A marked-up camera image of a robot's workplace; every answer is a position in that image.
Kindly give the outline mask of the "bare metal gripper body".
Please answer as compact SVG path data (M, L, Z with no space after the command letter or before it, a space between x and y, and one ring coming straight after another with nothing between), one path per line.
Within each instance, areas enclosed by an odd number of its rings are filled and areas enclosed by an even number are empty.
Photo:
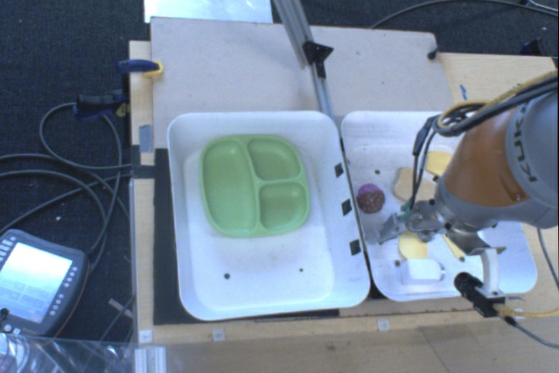
M437 231L438 234L446 233L455 224L455 216L442 202L436 199L409 200L402 207L401 215L409 221L407 231Z

